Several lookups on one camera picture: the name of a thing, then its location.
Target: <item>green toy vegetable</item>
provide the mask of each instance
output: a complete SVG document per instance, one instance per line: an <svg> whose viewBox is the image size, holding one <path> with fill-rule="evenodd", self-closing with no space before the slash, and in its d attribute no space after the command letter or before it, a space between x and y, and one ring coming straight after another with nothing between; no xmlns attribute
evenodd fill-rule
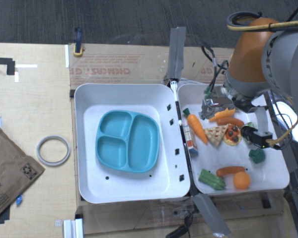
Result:
<svg viewBox="0 0 298 238"><path fill-rule="evenodd" d="M226 186L224 180L221 177L216 176L205 169L202 169L199 175L199 181L211 186L213 189L216 190L224 189L224 187Z"/></svg>
<svg viewBox="0 0 298 238"><path fill-rule="evenodd" d="M257 148L256 150L250 150L248 156L256 164L263 162L266 157L264 150L260 148Z"/></svg>

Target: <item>brown paper bag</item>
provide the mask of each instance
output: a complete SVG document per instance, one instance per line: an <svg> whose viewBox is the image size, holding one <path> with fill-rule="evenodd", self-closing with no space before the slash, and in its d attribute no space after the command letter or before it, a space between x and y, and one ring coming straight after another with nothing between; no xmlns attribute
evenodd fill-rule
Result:
<svg viewBox="0 0 298 238"><path fill-rule="evenodd" d="M43 172L0 128L0 213Z"/></svg>

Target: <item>tape roll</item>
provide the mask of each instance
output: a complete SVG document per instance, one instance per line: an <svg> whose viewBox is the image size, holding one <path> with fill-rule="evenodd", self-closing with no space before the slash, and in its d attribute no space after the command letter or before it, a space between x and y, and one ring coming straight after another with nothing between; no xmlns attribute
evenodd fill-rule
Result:
<svg viewBox="0 0 298 238"><path fill-rule="evenodd" d="M61 141L62 143L65 144L66 148L67 148L67 152L64 158L62 158L60 161L56 161L56 162L50 162L50 161L46 161L45 159L42 158L40 150L41 150L41 146L48 140L52 140L52 139L56 139ZM71 153L71 147L70 144L68 143L68 141L63 138L62 136L59 135L50 135L50 136L46 136L44 137L37 145L36 147L36 155L38 156L38 159L40 162L42 162L44 165L46 166L50 166L50 167L57 167L61 164L63 164L70 156Z"/></svg>

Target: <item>white plastic tray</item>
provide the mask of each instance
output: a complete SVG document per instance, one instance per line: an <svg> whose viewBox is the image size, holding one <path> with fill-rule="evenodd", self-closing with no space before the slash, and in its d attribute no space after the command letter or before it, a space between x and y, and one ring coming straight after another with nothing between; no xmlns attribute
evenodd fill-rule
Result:
<svg viewBox="0 0 298 238"><path fill-rule="evenodd" d="M207 85L205 84L184 84L180 86L178 88L178 97L181 111L189 108L192 114L199 117L206 87ZM259 97L253 104L255 106L266 105L265 98L263 96ZM273 133L273 138L275 139L276 134L268 111L266 111L266 115L268 118L268 130ZM246 114L236 110L233 116L245 123L251 121L257 127L255 113ZM207 119L200 119L200 122L204 128L217 126L215 121L209 122ZM187 124L185 116L183 116L183 124ZM266 154L265 161L255 164L248 157L248 153L251 149L256 149L256 147L248 145L244 139L236 146L229 146L222 141L218 147L213 146L211 143L206 145L198 137L196 137L196 140L199 153L197 155L190 154L190 158L195 185L202 193L216 195L243 191L282 189L289 184L289 172L280 150L274 150L272 148L264 149ZM236 189L232 182L233 175L228 175L224 178L226 183L224 190L214 190L212 187L198 181L202 168L215 174L218 168L225 166L245 167L252 181L249 188L245 190Z"/></svg>
<svg viewBox="0 0 298 238"><path fill-rule="evenodd" d="M76 89L74 100L78 183L86 201L166 199L187 194L190 180L171 89L162 84L84 84ZM148 172L137 174L111 169L97 159L98 124L111 110L142 113L159 125L158 159Z"/></svg>

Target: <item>white tape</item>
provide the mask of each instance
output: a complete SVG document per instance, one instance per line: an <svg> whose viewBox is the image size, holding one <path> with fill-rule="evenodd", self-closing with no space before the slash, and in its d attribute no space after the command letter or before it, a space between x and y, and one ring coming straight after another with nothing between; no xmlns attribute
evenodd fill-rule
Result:
<svg viewBox="0 0 298 238"><path fill-rule="evenodd" d="M15 68L37 68L37 64L16 64Z"/></svg>
<svg viewBox="0 0 298 238"><path fill-rule="evenodd" d="M19 82L19 72L17 70L14 72L14 82L15 83Z"/></svg>
<svg viewBox="0 0 298 238"><path fill-rule="evenodd" d="M66 68L70 67L69 46L68 45L65 45L65 66L66 66Z"/></svg>

